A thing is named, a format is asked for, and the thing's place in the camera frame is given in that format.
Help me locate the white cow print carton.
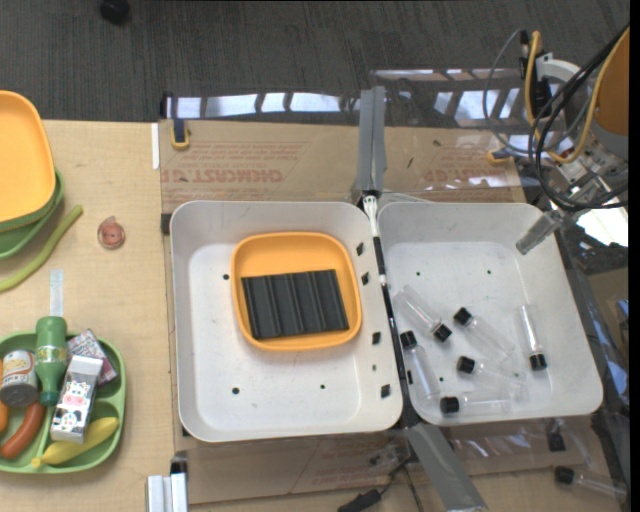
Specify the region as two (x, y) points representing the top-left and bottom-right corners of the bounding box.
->
(49, 354), (105, 445)

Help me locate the yellow banana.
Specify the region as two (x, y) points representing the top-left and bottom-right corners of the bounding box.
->
(31, 416), (120, 467)

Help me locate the long green bean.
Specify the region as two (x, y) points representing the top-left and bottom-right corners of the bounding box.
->
(0, 204), (85, 294)

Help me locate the white plastic tray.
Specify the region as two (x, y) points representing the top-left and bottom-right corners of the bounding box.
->
(375, 201), (605, 428)
(168, 199), (405, 444)

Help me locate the green bottle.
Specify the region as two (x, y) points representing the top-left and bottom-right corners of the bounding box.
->
(34, 315), (69, 407)

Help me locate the pink round biscuit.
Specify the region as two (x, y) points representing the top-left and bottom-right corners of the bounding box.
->
(97, 215), (126, 250)

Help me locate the orange plate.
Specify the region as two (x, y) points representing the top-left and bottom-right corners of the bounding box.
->
(230, 230), (363, 352)
(0, 89), (57, 224)

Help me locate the pink packet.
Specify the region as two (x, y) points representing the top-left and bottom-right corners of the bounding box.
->
(66, 328), (119, 389)

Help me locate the clear bottle with black cap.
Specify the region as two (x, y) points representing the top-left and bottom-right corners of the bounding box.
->
(553, 465), (627, 497)
(455, 355), (529, 396)
(439, 389), (522, 416)
(452, 306), (516, 359)
(392, 284), (454, 344)
(399, 329), (442, 402)
(514, 304), (549, 372)

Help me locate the small can with yellow label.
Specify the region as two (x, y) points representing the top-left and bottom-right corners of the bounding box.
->
(0, 349), (40, 408)

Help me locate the green divided plate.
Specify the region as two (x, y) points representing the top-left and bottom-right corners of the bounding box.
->
(0, 329), (127, 474)

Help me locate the thin black and white rod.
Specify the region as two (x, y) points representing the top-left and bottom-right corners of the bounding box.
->
(362, 194), (417, 427)

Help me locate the black ribbed rectangular tray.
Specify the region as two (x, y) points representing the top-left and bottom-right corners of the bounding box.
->
(240, 268), (351, 341)

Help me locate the brown cardboard board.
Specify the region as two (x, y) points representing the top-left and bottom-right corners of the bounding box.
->
(158, 118), (604, 506)

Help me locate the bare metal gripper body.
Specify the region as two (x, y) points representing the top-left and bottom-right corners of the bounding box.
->
(552, 140), (629, 221)

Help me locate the red sausage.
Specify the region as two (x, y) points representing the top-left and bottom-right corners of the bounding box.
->
(0, 401), (47, 461)

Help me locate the black cylinder on white bracket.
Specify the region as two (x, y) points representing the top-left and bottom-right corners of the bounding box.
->
(519, 30), (582, 121)

